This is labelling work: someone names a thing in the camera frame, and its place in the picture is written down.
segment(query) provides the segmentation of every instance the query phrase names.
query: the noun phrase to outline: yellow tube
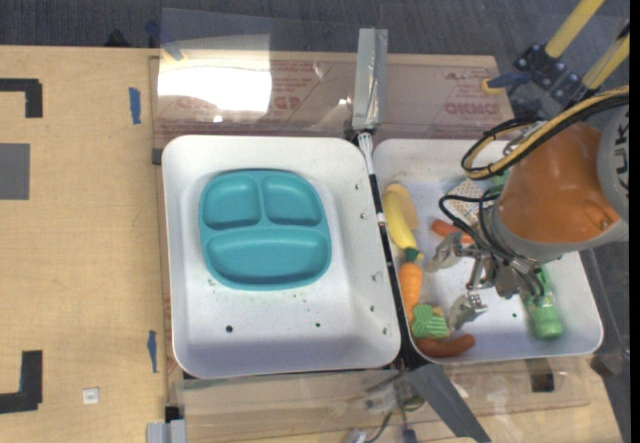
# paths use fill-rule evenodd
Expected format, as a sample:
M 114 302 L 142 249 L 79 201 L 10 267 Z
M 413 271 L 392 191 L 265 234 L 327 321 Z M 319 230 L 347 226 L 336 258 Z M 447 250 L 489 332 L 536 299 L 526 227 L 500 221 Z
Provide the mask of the yellow tube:
M 547 54 L 557 59 L 584 28 L 605 0 L 581 0 L 545 46 Z
M 585 74 L 582 82 L 587 88 L 596 91 L 609 75 L 629 56 L 631 34 L 618 39 L 609 50 Z

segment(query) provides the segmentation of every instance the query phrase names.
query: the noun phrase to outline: wooden surface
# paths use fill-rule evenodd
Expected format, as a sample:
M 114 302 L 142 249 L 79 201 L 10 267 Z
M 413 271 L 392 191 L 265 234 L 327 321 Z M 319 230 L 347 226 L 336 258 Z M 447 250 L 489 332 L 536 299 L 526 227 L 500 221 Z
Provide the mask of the wooden surface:
M 0 392 L 17 391 L 22 351 L 42 350 L 44 369 L 42 404 L 0 415 L 2 442 L 143 442 L 146 423 L 164 418 L 153 54 L 0 47 L 0 77 L 44 90 L 42 119 L 24 118 L 22 95 L 0 93 L 0 142 L 31 145 L 30 199 L 0 200 Z M 129 87 L 141 93 L 140 125 Z M 84 405 L 92 387 L 100 402 Z

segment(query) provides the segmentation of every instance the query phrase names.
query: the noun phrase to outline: orange carrot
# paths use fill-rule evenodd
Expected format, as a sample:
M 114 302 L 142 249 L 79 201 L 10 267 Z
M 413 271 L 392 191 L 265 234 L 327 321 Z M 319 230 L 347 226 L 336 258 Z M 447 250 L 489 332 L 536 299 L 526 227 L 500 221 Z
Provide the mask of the orange carrot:
M 413 262 L 405 262 L 398 272 L 398 282 L 400 283 L 404 312 L 407 321 L 411 324 L 413 308 L 418 304 L 422 289 L 422 270 Z
M 433 223 L 431 224 L 431 229 L 441 237 L 446 237 L 454 231 L 460 231 L 459 228 L 456 228 L 453 224 L 449 224 L 442 219 L 436 219 L 435 221 L 433 221 Z M 471 235 L 469 235 L 468 233 L 462 232 L 461 242 L 463 244 L 473 244 L 473 238 L 471 238 Z
M 473 335 L 461 335 L 451 340 L 436 340 L 435 338 L 420 338 L 415 340 L 418 349 L 432 358 L 452 358 L 468 351 L 476 344 Z

